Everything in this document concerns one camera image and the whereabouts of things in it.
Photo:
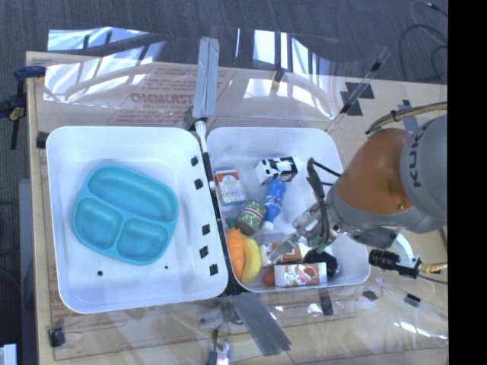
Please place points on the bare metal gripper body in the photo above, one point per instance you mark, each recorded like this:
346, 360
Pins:
310, 221

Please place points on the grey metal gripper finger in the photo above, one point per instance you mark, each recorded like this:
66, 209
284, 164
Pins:
293, 240
277, 255

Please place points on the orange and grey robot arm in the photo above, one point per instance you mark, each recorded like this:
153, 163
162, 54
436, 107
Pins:
380, 181

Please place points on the orange and white packet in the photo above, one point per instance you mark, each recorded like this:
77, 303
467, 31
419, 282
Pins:
295, 256

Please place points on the orange sausage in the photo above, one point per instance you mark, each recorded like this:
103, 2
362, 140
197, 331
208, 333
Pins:
268, 278

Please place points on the yellow banana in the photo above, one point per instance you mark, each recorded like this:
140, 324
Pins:
252, 259

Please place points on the orange and white carton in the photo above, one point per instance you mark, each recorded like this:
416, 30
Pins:
300, 274

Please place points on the black rounded object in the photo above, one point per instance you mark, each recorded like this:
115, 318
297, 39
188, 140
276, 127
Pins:
326, 261

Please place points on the blue and white bottle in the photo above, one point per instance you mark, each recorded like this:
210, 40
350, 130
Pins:
274, 200

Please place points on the orange carrot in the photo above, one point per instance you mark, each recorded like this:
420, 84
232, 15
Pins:
236, 251

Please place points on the green and white can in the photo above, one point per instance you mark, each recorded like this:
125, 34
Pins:
252, 216

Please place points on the black and white cow carton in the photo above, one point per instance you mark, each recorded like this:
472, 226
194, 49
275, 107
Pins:
275, 169

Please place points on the red and white carton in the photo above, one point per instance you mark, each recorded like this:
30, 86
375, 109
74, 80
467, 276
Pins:
229, 188

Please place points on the white plastic tray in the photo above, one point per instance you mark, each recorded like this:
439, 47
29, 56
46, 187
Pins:
243, 146
129, 146

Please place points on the blue divided plate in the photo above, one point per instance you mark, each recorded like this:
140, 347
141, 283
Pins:
125, 213

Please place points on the brown cardboard board red print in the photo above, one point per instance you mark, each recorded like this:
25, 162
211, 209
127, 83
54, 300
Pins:
125, 93

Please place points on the black cylinder on white bracket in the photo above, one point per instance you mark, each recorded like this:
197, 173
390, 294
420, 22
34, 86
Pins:
395, 262

